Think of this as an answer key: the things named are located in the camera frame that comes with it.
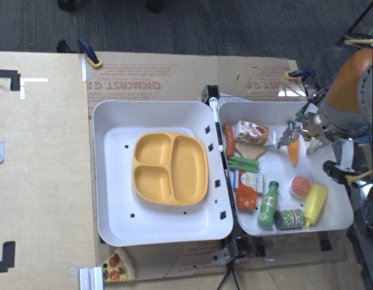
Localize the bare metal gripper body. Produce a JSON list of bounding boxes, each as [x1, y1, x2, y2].
[[299, 111, 326, 141]]

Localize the orange carrot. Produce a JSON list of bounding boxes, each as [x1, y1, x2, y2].
[[286, 137, 300, 167]]

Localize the white plastic tray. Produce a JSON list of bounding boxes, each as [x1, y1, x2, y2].
[[217, 101, 355, 238], [92, 100, 234, 248]]

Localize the orange and white carton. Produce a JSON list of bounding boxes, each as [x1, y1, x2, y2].
[[234, 120, 270, 147]]

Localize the tan bread slice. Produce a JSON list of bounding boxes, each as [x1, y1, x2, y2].
[[234, 140, 269, 161]]

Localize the green beans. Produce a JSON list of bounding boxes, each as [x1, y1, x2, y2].
[[226, 156, 261, 174]]

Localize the pink cupcake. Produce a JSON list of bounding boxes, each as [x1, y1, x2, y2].
[[289, 175, 312, 198]]

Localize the white and blue carton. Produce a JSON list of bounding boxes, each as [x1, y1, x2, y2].
[[232, 170, 265, 196]]

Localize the red sausage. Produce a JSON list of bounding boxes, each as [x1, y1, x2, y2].
[[223, 123, 236, 160]]

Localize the thin black and white rod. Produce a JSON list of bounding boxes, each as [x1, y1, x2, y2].
[[208, 96, 237, 239]]

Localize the green bottle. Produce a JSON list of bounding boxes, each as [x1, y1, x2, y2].
[[257, 181, 280, 230]]

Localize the yellow mustard bottle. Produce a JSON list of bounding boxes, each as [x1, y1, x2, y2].
[[303, 183, 329, 229]]

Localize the orange fries box with star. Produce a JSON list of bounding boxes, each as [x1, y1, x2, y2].
[[235, 185, 258, 212]]

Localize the green and white can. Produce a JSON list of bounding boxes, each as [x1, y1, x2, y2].
[[274, 208, 305, 231]]

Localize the orange divided plate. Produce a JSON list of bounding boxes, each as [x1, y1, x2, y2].
[[132, 132, 209, 207]]

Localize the brown cardboard board red print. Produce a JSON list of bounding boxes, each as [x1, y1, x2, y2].
[[86, 51, 348, 282]]

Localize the pizza slice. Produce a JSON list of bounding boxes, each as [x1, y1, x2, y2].
[[101, 247, 136, 283]]

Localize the black cylinder on white bracket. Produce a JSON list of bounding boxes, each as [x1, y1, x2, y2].
[[322, 137, 357, 187]]

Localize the black block with thin wires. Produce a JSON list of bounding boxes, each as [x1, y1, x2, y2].
[[200, 85, 221, 103], [210, 236, 251, 265]]

